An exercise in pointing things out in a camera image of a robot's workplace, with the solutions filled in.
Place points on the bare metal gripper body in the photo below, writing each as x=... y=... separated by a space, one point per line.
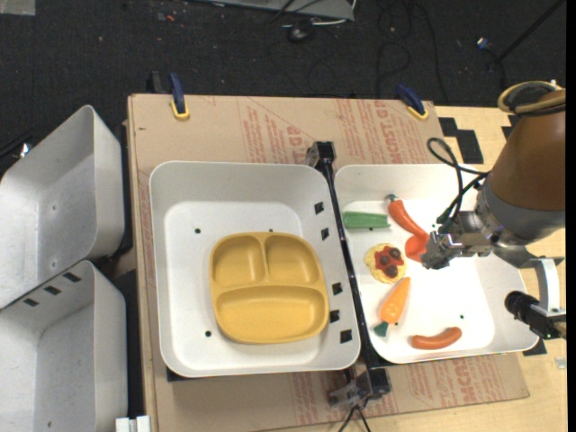
x=472 y=232

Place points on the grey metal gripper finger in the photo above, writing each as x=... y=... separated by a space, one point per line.
x=443 y=240
x=434 y=259

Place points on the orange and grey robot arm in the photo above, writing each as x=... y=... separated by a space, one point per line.
x=531 y=169

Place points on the orange toy piece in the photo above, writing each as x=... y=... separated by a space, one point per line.
x=414 y=248

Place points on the white plastic tray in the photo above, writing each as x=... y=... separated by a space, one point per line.
x=54 y=205
x=450 y=295
x=58 y=353
x=189 y=259

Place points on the orange chili pepper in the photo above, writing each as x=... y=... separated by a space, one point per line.
x=402 y=216

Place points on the yellow spaghetti with meatballs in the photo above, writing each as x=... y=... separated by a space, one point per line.
x=384 y=263

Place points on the orange carrot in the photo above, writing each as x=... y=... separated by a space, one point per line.
x=396 y=304

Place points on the orange sausage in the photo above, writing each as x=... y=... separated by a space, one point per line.
x=434 y=340

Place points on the green toy celery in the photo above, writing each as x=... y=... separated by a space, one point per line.
x=362 y=220

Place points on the thin black rod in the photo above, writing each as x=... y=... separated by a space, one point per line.
x=351 y=263

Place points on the yellow divided plate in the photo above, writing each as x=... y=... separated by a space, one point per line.
x=270 y=295

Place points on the brown cardboard board red print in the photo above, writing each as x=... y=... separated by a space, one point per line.
x=225 y=128

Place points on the black cylinder on white bracket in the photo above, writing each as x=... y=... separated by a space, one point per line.
x=535 y=308

